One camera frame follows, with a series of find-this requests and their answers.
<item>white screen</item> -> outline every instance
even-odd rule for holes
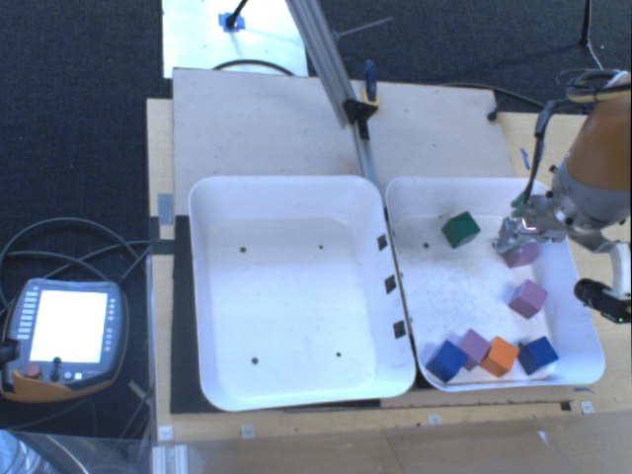
[[[99,363],[107,306],[106,293],[44,290],[31,360]]]

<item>empty white tray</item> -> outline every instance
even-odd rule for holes
[[[417,357],[424,377],[447,391],[553,384],[588,384],[605,368],[590,311],[575,297],[578,280],[566,241],[540,245],[533,264],[510,269],[492,247],[523,179],[402,177],[386,192],[393,244]],[[535,194],[544,186],[536,183]],[[481,228],[474,240],[452,249],[441,227],[469,211]],[[509,309],[517,286],[530,278],[548,291],[542,311],[527,320]],[[560,359],[527,376],[518,361],[497,378],[480,367],[462,368],[447,384],[426,370],[445,340],[457,344],[469,328],[491,341],[517,345],[547,336]]]
[[[225,411],[393,397],[415,377],[380,194],[213,177],[190,195],[201,388]]]

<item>dark floor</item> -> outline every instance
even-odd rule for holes
[[[386,25],[339,42],[350,75],[372,58],[380,79],[498,86],[546,102],[555,76],[596,68],[578,46],[586,0],[322,0],[341,32],[381,18]],[[630,69],[632,0],[594,0],[592,43],[605,68]],[[85,217],[127,240],[148,238],[145,100],[168,98],[162,78],[161,0],[0,0],[0,246],[27,225]],[[499,95],[501,110],[535,111]],[[35,245],[78,255],[104,241],[64,228]],[[113,276],[129,262],[110,259]],[[8,261],[7,296],[43,267]],[[138,436],[147,419],[129,389],[150,387],[142,274],[125,287],[132,335],[117,384],[58,405],[0,401],[0,428]],[[134,416],[136,409],[140,412]]]

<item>blue cube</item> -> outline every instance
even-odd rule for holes
[[[549,340],[546,337],[541,337],[536,341],[522,346],[520,353],[517,355],[517,359],[527,375],[531,375],[537,369],[549,363],[553,363],[556,359],[559,359],[559,357],[557,353],[555,353],[551,343],[549,343]]]
[[[445,341],[426,369],[446,383],[456,375],[467,360],[467,355],[450,341]]]

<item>green cube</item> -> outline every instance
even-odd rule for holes
[[[445,235],[452,249],[467,244],[476,237],[480,231],[481,229],[468,211],[451,217],[447,220],[447,223],[443,225],[443,228],[441,228],[441,232]]]

